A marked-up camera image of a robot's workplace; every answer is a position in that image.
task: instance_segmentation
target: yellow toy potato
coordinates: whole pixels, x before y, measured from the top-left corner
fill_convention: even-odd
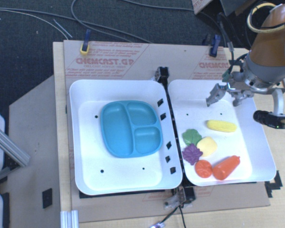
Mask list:
[[[211,137],[201,139],[196,147],[203,152],[202,157],[211,155],[218,148],[218,144]]]

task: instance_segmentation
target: blue clamp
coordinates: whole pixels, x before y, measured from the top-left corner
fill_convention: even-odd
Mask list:
[[[90,48],[89,40],[90,40],[91,32],[92,31],[90,29],[86,30],[85,40],[84,40],[84,43],[81,45],[81,48],[80,48],[80,53],[82,55],[86,55],[89,52],[89,48]]]
[[[213,40],[212,40],[212,48],[210,49],[209,55],[211,57],[216,57],[218,54],[218,47],[220,43],[220,36],[215,35]]]

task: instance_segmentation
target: wooden edge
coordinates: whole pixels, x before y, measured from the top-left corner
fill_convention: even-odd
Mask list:
[[[71,211],[71,180],[67,135],[66,84],[63,42],[53,42],[60,210]]]

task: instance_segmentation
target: toy food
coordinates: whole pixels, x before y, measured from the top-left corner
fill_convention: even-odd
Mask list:
[[[201,139],[197,145],[197,148],[200,149],[200,151],[203,152],[202,157],[207,157],[211,155],[215,150],[217,150],[218,145],[211,137],[205,137]]]
[[[200,156],[203,154],[195,144],[188,145],[183,151],[182,156],[184,160],[188,161],[191,165],[194,165],[200,159]]]
[[[207,178],[212,175],[212,166],[209,161],[200,160],[195,163],[195,171],[201,178]]]
[[[234,123],[219,121],[219,120],[208,120],[207,127],[221,132],[234,132],[237,126]]]
[[[232,155],[213,168],[213,176],[218,180],[224,180],[240,164],[240,157]]]
[[[188,129],[186,132],[182,134],[182,137],[186,145],[189,145],[191,143],[196,145],[198,141],[202,139],[199,132],[196,131],[195,129]]]

